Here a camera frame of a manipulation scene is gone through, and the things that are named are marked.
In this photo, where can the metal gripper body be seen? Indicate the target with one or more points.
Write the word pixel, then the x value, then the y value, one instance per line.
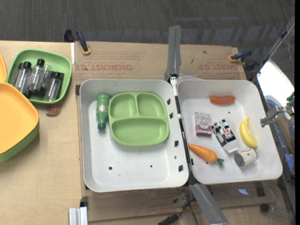
pixel 290 109

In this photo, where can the brown cardboard board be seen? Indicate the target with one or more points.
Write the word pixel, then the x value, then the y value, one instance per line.
pixel 140 62

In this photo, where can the green bottle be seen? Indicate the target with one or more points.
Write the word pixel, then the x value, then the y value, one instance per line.
pixel 102 109

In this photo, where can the white and orange can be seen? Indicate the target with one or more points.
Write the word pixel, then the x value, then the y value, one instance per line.
pixel 247 156

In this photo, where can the clear bottle with black cap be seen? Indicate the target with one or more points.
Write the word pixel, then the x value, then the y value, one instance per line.
pixel 37 75
pixel 52 88
pixel 23 77

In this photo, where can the orange sausage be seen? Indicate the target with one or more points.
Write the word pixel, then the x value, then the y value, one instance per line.
pixel 222 99

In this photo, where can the pink carton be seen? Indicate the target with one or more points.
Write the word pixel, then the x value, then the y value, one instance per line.
pixel 203 123

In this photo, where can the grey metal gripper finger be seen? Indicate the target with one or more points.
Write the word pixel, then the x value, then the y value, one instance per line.
pixel 278 110
pixel 269 120

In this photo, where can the orange carrot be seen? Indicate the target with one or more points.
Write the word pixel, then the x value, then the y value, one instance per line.
pixel 204 152

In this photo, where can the yellow banana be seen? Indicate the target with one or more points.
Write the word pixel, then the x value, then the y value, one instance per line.
pixel 245 131

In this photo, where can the green square plate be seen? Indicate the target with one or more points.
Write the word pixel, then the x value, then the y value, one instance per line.
pixel 58 62

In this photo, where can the white plastic tray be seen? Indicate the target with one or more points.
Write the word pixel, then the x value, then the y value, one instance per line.
pixel 131 167
pixel 234 172

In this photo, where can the yellow plate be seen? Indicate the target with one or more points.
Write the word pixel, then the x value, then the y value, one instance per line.
pixel 14 116
pixel 2 69

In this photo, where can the black and white cow carton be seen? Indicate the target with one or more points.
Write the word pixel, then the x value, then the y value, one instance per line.
pixel 225 133

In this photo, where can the green divided plate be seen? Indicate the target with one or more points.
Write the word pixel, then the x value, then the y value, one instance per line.
pixel 138 130

